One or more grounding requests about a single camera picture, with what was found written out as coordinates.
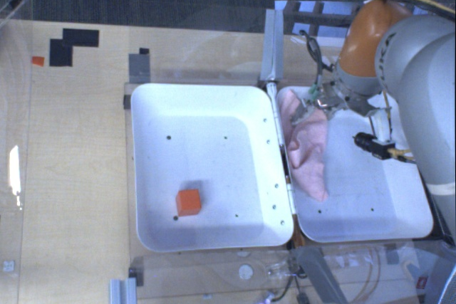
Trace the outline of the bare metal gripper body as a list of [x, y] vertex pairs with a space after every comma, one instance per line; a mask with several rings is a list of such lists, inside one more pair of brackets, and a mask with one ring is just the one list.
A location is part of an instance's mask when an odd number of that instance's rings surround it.
[[336, 81], [314, 84], [308, 91], [308, 101], [316, 108], [337, 108], [338, 110], [351, 110], [362, 117], [370, 117], [379, 107], [371, 105], [371, 97], [362, 95], [347, 88]]

